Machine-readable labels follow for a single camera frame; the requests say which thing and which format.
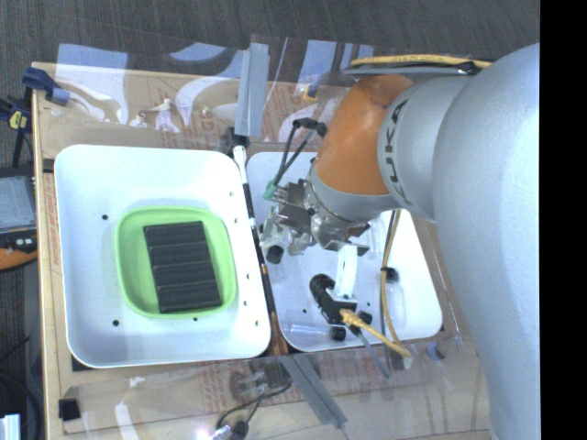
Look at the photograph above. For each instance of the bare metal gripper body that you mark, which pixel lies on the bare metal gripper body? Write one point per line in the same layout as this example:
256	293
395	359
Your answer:
331	233

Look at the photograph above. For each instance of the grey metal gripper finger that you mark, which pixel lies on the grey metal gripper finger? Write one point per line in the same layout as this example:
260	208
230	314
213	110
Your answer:
300	245
271	228

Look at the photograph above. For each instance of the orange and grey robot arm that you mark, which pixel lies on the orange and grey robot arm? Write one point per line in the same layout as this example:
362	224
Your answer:
477	190

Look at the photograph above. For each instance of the thin black and white rod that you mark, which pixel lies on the thin black and white rod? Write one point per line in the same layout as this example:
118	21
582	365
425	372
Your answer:
257	250

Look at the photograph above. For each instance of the black ribbed rectangular block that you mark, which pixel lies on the black ribbed rectangular block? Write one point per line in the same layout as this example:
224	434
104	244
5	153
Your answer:
183	266

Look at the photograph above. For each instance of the white plastic tray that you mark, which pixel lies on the white plastic tray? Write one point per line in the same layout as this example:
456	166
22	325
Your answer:
91	255
413	291

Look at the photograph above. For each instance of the green plate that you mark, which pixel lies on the green plate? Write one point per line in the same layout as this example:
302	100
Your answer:
130	264

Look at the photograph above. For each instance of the brown cardboard board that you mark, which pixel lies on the brown cardboard board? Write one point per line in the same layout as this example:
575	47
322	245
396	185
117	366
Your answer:
137	392

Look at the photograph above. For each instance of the black cylinder on white bracket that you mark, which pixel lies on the black cylinder on white bracket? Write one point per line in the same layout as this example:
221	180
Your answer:
328	297

